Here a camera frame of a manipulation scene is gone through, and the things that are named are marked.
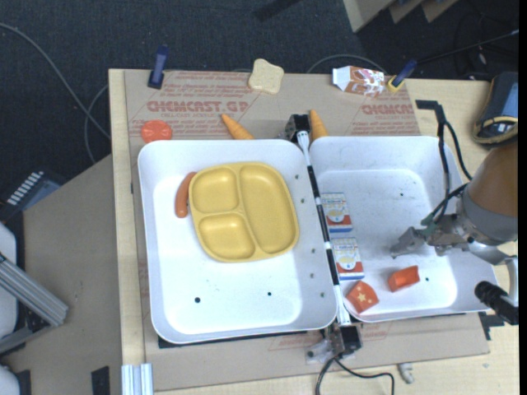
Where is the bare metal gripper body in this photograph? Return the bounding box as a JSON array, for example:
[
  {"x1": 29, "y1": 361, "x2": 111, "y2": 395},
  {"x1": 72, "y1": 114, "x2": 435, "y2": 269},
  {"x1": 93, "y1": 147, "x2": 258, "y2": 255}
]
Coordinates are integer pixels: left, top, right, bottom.
[{"x1": 423, "y1": 215, "x2": 516, "y2": 266}]

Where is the orange block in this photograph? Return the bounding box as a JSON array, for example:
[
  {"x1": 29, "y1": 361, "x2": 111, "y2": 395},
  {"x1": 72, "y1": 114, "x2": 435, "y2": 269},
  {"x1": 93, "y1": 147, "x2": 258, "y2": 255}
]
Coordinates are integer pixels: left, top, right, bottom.
[{"x1": 387, "y1": 265, "x2": 422, "y2": 293}]

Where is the white blue red carton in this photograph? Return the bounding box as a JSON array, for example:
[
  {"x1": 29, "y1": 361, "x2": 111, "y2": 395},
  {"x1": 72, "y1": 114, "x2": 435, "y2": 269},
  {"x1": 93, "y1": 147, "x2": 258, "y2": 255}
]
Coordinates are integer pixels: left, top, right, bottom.
[
  {"x1": 330, "y1": 236, "x2": 366, "y2": 283},
  {"x1": 319, "y1": 191, "x2": 354, "y2": 235}
]

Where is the orange wedge with yellow star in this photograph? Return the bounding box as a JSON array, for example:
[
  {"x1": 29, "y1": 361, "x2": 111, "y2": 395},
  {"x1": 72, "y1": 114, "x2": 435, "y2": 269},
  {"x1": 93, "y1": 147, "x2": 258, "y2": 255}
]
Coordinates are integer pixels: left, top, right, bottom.
[{"x1": 344, "y1": 279, "x2": 380, "y2": 314}]

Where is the white plastic tray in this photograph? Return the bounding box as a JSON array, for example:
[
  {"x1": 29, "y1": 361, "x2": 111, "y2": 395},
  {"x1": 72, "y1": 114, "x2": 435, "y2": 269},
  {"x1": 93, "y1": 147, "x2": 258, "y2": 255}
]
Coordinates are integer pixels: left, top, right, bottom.
[
  {"x1": 137, "y1": 138, "x2": 339, "y2": 345},
  {"x1": 308, "y1": 134, "x2": 501, "y2": 324}
]

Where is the thin black and white rod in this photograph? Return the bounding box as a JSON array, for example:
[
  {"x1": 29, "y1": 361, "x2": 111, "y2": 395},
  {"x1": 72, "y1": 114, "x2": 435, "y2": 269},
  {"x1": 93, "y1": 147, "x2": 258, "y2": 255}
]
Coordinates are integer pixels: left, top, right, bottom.
[{"x1": 296, "y1": 129, "x2": 352, "y2": 327}]

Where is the orange carrot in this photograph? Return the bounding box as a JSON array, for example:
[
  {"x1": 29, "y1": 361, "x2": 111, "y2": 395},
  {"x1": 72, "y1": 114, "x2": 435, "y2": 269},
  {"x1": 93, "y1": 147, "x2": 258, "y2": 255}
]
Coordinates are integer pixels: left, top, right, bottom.
[
  {"x1": 309, "y1": 109, "x2": 329, "y2": 138},
  {"x1": 220, "y1": 113, "x2": 254, "y2": 141}
]

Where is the yellow divided plate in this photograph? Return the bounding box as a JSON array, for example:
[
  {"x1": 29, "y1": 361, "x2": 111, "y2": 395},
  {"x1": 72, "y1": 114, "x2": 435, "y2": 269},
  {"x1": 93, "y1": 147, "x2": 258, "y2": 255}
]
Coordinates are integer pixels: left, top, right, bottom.
[{"x1": 188, "y1": 161, "x2": 301, "y2": 263}]

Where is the orange and white carton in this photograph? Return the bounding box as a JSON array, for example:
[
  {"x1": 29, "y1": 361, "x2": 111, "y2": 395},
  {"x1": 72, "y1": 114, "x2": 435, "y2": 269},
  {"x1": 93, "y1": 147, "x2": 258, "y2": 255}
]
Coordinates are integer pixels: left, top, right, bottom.
[{"x1": 332, "y1": 65, "x2": 386, "y2": 99}]

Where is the beige bread slice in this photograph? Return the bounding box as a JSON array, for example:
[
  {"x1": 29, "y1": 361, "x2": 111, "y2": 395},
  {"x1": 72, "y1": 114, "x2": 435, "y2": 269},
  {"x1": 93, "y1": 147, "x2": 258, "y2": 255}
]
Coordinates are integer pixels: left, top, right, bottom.
[{"x1": 247, "y1": 58, "x2": 286, "y2": 95}]

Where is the orange sausage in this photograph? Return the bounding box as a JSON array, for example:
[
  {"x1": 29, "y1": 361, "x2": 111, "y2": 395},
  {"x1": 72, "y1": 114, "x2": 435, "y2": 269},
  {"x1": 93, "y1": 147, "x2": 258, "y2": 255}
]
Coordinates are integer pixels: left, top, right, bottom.
[{"x1": 174, "y1": 171, "x2": 198, "y2": 220}]

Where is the brown cardboard board red print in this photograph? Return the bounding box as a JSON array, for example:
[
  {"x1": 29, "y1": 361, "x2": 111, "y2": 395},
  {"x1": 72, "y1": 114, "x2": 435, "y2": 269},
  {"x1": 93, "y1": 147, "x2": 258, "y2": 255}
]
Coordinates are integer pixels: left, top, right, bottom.
[{"x1": 123, "y1": 69, "x2": 492, "y2": 393}]

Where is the orange round slice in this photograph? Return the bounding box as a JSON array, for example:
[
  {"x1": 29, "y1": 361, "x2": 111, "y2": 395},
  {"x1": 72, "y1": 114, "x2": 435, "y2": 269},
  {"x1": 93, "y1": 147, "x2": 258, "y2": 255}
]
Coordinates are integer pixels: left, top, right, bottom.
[{"x1": 140, "y1": 118, "x2": 174, "y2": 143}]

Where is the black cylinder on white bracket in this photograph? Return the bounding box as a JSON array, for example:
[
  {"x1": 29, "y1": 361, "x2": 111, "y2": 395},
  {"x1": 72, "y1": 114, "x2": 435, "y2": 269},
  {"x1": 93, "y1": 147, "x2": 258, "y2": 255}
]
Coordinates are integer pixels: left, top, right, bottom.
[{"x1": 473, "y1": 257, "x2": 520, "y2": 327}]

